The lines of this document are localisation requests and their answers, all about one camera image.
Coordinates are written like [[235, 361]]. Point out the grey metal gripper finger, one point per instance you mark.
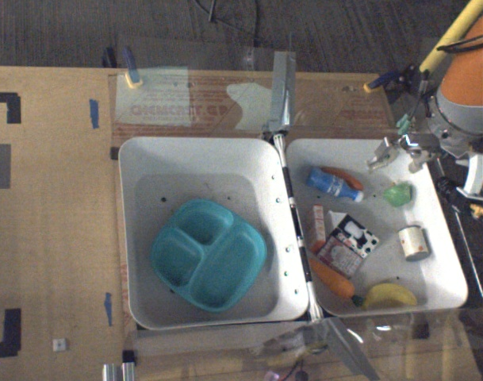
[[418, 162], [384, 155]]

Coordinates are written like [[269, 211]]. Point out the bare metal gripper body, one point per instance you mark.
[[423, 140]]

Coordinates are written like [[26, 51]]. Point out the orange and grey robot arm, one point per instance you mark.
[[465, 78]]

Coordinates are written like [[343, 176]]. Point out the green lumpy toy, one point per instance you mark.
[[397, 195]]

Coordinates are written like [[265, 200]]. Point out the red-brown toy sausage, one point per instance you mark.
[[348, 176]]

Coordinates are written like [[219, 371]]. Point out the blue plastic bottle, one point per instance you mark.
[[328, 183]]

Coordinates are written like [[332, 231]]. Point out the white plastic tray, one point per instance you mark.
[[209, 157], [384, 220]]

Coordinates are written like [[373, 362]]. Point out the small white can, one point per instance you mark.
[[412, 242]]

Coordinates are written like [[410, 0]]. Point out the black and white carton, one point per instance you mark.
[[358, 234]]

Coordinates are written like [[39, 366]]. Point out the orange and white carton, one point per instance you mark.
[[316, 226]]

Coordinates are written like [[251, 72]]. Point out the pink and white packet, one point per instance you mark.
[[340, 257]]

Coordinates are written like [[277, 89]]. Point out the orange carrot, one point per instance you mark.
[[332, 278]]

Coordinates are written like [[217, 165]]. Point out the yellow banana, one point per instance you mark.
[[389, 295]]

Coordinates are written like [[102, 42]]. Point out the brown cardboard board red print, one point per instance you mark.
[[209, 109]]

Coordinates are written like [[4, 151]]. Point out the green divided plate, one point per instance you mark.
[[225, 260]]

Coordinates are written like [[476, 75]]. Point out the small white cube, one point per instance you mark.
[[60, 344]]

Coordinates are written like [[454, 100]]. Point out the black cylinder on white bracket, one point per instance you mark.
[[474, 175]]

